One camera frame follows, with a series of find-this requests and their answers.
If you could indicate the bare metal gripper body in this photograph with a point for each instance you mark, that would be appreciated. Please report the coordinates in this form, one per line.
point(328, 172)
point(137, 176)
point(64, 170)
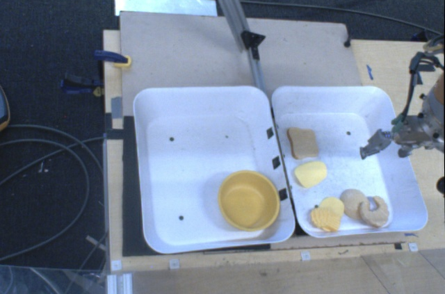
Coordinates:
point(417, 132)

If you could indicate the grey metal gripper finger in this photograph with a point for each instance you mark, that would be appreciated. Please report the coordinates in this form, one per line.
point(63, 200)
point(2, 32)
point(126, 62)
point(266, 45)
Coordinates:
point(405, 152)
point(373, 146)

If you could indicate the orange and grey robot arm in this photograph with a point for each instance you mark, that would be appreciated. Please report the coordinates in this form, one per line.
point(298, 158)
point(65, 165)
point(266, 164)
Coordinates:
point(438, 94)

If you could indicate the white plastic tray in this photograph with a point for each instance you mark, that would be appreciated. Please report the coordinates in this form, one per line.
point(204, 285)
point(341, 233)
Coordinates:
point(187, 160)
point(347, 160)

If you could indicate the round beige biscuit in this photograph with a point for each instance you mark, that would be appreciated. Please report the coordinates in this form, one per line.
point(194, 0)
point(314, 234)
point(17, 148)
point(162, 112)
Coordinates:
point(350, 202)

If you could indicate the smooth yellow chip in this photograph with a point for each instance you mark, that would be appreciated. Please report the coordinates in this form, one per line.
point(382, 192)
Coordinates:
point(310, 174)

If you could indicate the brown bread slice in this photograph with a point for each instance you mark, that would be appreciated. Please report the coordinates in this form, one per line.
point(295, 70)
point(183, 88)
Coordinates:
point(303, 144)

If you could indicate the round yellow chip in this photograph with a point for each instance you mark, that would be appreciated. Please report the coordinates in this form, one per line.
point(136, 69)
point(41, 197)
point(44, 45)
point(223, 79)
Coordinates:
point(332, 205)

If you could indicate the ridged yellow chip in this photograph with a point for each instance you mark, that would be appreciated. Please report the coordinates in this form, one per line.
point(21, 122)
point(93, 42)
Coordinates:
point(324, 220)

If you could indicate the thin black and white rod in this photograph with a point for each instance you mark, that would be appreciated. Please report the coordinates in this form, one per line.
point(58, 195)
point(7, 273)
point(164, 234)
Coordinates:
point(282, 160)

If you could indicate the yellow bowl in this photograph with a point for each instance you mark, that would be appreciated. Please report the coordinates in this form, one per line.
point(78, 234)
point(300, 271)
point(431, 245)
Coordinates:
point(248, 200)

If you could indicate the pale wood board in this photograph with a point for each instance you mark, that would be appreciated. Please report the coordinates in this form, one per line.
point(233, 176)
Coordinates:
point(194, 53)

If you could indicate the black cylinder on white bracket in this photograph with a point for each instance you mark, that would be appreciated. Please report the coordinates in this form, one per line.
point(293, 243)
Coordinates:
point(441, 186)

